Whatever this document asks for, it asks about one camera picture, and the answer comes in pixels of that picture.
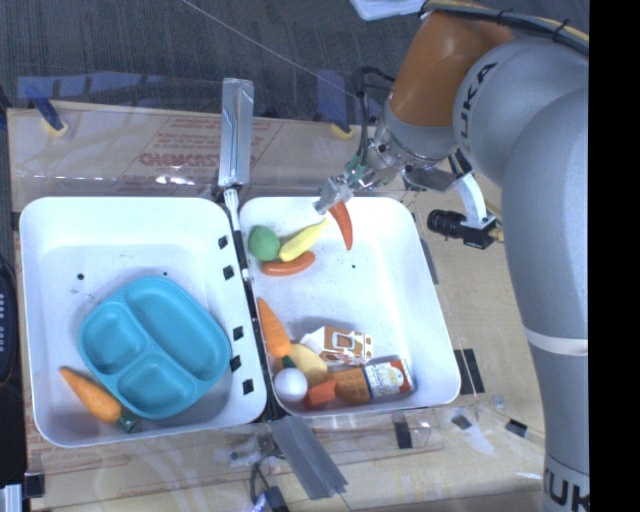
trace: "white ball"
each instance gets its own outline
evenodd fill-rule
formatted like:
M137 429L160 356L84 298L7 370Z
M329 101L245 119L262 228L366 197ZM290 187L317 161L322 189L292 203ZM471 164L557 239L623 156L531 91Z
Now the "white ball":
M283 402L300 402L307 394L307 378L297 368L283 368L273 379L276 395Z

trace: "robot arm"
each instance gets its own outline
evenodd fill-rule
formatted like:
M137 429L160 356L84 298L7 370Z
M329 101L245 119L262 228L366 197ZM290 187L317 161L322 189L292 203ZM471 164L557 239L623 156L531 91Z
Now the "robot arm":
M457 189L467 215L456 227L482 232L492 219L472 173L501 187L509 272L545 416L542 507L588 512L588 39L557 41L430 12L373 139L316 208L400 172L420 188ZM471 170L438 169L446 158Z

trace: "dark floor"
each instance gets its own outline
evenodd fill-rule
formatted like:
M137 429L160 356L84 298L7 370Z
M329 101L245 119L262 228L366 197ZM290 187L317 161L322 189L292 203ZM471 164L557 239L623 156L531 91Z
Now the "dark floor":
M589 33L588 0L487 0L497 9L558 21ZM14 106L36 80L50 97L219 111L224 77L256 84L257 115L322 117L322 97L350 91L354 70L394 75L420 20L361 20L349 0L3 0L0 85ZM115 81L96 87L97 79ZM149 77L170 77L169 89ZM382 103L386 84L372 93ZM348 105L353 122L355 102ZM0 137L0 253L12 261L9 155ZM20 375L0 387L0 488L24 471Z

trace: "blue plate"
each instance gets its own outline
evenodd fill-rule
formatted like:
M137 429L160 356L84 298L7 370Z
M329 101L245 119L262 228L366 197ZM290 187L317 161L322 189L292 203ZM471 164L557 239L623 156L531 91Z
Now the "blue plate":
M165 419L195 403L229 369L214 318L163 277L143 277L85 318L78 347L102 384L134 414Z

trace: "green lime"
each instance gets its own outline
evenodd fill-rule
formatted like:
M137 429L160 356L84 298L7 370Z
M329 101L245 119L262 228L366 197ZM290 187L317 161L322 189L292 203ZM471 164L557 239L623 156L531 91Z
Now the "green lime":
M273 261L278 257L280 239L271 229L256 226L249 235L249 252L260 261Z

